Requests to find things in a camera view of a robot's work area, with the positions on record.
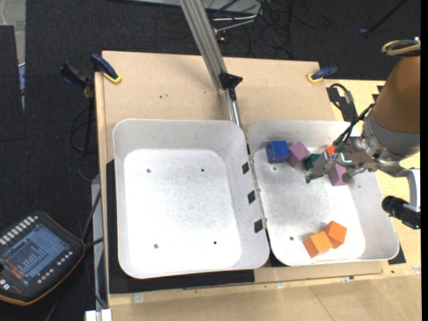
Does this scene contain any white plastic tray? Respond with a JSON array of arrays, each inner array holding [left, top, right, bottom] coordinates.
[[112, 118, 271, 280], [246, 120, 401, 268]]

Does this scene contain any pale wood board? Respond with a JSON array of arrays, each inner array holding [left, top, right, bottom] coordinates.
[[101, 49, 385, 306]]

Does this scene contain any purple cube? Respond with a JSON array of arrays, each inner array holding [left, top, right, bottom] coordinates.
[[328, 163, 352, 187], [288, 140, 312, 168]]

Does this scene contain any blue cube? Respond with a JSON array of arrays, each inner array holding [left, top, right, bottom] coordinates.
[[265, 140, 290, 165]]

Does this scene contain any dark green cube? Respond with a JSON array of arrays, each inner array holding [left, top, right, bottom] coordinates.
[[304, 152, 322, 172]]

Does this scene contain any black cylinder on white bracket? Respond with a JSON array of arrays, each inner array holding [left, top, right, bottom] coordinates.
[[381, 169, 421, 230]]

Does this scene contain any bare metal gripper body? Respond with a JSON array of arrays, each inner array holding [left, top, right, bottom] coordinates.
[[314, 136, 415, 179]]

